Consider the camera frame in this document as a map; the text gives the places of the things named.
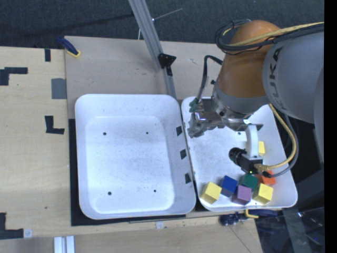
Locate black cylinder on white bracket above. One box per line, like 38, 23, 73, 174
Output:
228, 123, 264, 175

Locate blue cube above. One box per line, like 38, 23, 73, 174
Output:
220, 175, 239, 198

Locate green cube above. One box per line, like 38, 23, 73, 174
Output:
239, 173, 260, 191

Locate white plastic tray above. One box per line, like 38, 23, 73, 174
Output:
180, 96, 299, 213
74, 93, 197, 220

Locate orange cube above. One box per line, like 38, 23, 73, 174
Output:
256, 170, 277, 187

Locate purple cube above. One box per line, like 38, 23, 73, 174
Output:
231, 184, 253, 206

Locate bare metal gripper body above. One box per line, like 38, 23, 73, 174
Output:
195, 98, 255, 131

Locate pale wood board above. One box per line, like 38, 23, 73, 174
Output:
64, 35, 284, 238

